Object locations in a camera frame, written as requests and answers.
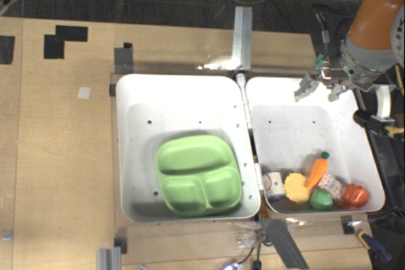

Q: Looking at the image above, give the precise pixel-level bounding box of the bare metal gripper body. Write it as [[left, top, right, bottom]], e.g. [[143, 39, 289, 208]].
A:
[[320, 52, 385, 93]]

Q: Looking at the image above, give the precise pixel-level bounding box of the white plastic tray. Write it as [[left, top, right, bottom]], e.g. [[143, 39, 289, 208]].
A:
[[244, 76, 387, 216], [115, 73, 263, 224]]

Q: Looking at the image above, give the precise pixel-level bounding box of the red bell pepper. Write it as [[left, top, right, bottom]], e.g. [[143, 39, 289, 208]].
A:
[[342, 183, 370, 209]]

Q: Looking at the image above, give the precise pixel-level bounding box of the white can with orange print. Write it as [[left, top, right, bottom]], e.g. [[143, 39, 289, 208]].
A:
[[262, 171, 286, 200]]

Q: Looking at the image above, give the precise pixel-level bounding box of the orange carrot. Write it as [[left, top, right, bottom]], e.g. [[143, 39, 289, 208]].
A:
[[306, 151, 331, 192]]

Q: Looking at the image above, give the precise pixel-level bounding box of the green divided plate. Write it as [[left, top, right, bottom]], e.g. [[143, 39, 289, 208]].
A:
[[154, 134, 244, 218]]

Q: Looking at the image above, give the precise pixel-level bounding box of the black cylinder on white bracket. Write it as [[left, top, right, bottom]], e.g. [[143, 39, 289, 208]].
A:
[[352, 83, 397, 134]]

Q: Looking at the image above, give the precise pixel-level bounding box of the green round fruit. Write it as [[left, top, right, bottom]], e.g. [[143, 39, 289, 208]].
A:
[[309, 188, 334, 212]]

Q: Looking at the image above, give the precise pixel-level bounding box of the thin black and white rod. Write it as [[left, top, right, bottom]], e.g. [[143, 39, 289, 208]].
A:
[[235, 72, 265, 192]]

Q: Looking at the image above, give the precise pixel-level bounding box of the yellow round biscuit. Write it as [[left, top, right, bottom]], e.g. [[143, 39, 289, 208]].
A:
[[283, 172, 312, 204]]

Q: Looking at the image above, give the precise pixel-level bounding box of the white packet with orange print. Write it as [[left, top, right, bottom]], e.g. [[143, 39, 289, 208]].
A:
[[317, 172, 347, 202]]

